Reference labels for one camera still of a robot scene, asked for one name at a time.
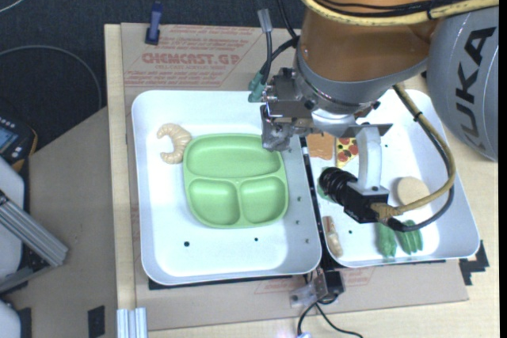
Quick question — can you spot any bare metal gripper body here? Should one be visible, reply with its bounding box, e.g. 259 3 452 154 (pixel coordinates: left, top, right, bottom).
260 66 318 139

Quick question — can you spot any orange toy bread slice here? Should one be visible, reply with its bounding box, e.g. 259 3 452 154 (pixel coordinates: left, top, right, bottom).
307 133 334 161

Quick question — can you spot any green divided plate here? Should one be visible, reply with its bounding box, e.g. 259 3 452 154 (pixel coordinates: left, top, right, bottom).
181 133 290 230

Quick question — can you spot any toy pizza slice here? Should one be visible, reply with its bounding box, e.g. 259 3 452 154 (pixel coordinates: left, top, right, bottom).
335 136 360 168

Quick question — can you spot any beige toy croissant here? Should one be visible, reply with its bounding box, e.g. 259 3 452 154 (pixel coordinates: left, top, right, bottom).
156 123 193 165

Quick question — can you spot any beige and brown toy food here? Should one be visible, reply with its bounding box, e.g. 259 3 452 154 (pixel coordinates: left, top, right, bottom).
322 215 344 257

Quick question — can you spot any brown cardboard board red print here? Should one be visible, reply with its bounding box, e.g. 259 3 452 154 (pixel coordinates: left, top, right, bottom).
120 22 471 332

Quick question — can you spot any white plastic tray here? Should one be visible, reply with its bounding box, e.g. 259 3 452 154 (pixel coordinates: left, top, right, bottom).
304 89 482 269
130 89 323 286

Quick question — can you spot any round tan toy biscuit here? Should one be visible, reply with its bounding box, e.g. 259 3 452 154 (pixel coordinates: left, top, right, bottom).
390 177 431 207

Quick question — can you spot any green toy pea pod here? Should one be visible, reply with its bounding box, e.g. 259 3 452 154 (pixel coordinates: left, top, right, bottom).
375 221 398 260
395 219 425 255

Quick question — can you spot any black cylinder on white bracket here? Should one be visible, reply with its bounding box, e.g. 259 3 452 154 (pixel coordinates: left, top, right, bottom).
318 128 391 225

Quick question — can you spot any black block with thin wires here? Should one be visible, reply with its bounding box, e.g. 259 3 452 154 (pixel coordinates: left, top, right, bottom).
323 269 346 298

